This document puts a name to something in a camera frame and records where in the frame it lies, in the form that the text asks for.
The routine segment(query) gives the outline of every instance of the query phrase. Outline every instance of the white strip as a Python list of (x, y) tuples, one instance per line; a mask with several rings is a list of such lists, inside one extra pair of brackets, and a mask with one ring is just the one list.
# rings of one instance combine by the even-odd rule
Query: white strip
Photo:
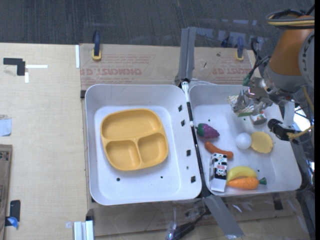
[(29, 72), (24, 72), (24, 82), (27, 84), (29, 83)]
[(79, 45), (75, 46), (75, 67), (80, 68), (80, 53), (79, 53)]
[(48, 65), (26, 65), (26, 69), (47, 69)]

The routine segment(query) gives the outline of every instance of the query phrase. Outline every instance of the yellow divided plate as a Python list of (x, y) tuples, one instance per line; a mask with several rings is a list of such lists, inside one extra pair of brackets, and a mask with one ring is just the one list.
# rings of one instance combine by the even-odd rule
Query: yellow divided plate
[(158, 115), (135, 108), (110, 113), (100, 125), (104, 153), (110, 164), (122, 171), (162, 163), (168, 156), (168, 140)]

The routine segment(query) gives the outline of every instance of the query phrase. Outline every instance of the blue and yellow clamp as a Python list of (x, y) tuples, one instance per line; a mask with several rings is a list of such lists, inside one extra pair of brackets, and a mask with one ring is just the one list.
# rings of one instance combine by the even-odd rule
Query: blue and yellow clamp
[(100, 61), (101, 60), (100, 31), (98, 31), (98, 30), (94, 31), (92, 41), (94, 43), (94, 48), (92, 49), (92, 59), (94, 61)]
[(236, 51), (235, 51), (235, 59), (239, 62), (244, 60), (244, 39), (242, 36), (239, 36), (236, 42)]

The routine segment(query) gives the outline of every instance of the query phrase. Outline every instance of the yellow banana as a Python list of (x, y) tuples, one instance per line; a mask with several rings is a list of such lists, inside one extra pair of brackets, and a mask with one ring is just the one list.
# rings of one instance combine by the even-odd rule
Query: yellow banana
[(226, 173), (226, 182), (242, 177), (257, 177), (257, 173), (248, 166), (236, 166)]

